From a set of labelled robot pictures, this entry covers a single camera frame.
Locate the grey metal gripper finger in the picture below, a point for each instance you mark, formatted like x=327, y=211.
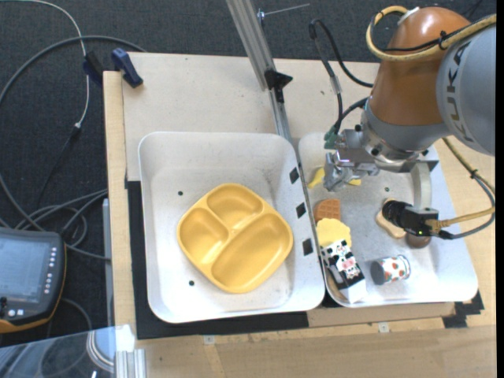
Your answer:
x=348, y=176
x=332, y=173

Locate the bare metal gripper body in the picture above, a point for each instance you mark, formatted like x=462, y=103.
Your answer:
x=356, y=150

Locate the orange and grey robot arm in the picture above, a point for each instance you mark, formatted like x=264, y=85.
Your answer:
x=409, y=81

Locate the yellow banana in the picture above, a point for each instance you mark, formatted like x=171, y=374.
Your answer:
x=316, y=178

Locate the brown waffle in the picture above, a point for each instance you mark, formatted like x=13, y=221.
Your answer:
x=327, y=210

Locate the yellow scalloped biscuit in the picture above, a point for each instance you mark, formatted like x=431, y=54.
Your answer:
x=332, y=232

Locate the beige bread slice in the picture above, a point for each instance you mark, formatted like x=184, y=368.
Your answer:
x=388, y=227

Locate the cow print milk carton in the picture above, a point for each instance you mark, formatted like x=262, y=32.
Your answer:
x=346, y=268

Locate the brown round toy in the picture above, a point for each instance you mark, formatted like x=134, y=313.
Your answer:
x=418, y=242

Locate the strawberry print can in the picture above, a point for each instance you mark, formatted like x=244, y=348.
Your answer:
x=391, y=269

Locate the yellow divided plate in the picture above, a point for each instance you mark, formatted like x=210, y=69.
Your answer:
x=236, y=238

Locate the white plastic tray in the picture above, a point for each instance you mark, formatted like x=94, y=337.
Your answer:
x=441, y=266
x=173, y=160

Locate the pale wood board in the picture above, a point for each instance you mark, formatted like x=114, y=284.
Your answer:
x=204, y=101

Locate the black cylinder on white bracket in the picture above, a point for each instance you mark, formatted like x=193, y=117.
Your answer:
x=409, y=216

